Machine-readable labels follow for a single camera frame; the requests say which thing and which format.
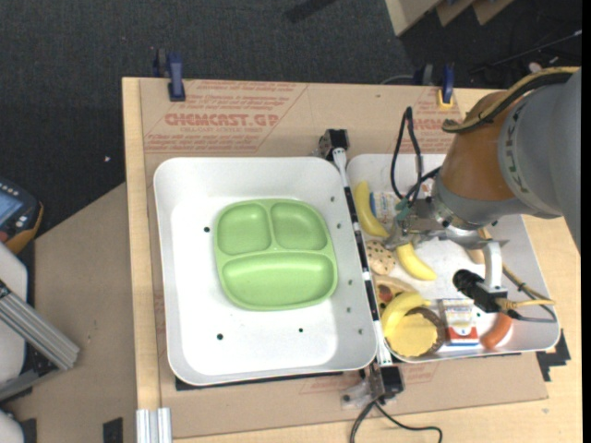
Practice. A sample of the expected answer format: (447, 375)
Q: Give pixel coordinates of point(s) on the thin black and white rod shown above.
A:
(356, 224)

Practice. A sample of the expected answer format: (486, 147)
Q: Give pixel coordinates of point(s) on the black cylinder on white bracket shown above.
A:
(480, 289)

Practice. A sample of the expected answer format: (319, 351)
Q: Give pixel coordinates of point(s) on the white and blue packet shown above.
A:
(382, 203)

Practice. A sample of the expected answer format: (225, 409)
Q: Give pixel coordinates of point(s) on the white red blue carton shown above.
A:
(458, 323)

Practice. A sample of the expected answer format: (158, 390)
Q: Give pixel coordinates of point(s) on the orange sausage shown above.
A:
(498, 332)

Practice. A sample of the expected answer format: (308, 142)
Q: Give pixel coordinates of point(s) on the brown cardboard board red print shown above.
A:
(277, 118)

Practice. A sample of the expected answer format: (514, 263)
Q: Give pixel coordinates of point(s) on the white plastic tray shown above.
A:
(258, 349)
(522, 252)

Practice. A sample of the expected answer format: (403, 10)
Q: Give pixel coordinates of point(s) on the brown doughnut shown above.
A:
(437, 323)

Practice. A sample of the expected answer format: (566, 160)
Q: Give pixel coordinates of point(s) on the tan chocolate chip cookie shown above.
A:
(381, 257)

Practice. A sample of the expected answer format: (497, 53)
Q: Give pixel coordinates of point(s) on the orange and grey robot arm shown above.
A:
(522, 155)

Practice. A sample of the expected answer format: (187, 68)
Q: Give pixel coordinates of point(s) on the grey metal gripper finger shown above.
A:
(393, 240)
(419, 240)

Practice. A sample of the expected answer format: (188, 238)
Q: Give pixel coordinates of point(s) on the yellow round biscuit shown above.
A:
(412, 337)

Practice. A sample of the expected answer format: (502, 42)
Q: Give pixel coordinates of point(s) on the green divided plate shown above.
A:
(277, 275)

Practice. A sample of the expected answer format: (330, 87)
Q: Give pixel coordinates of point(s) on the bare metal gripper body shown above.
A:
(427, 222)

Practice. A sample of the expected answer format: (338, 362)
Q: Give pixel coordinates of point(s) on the yellow banana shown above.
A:
(401, 302)
(415, 263)
(367, 210)

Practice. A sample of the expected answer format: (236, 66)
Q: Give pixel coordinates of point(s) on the pizza slice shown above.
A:
(390, 289)

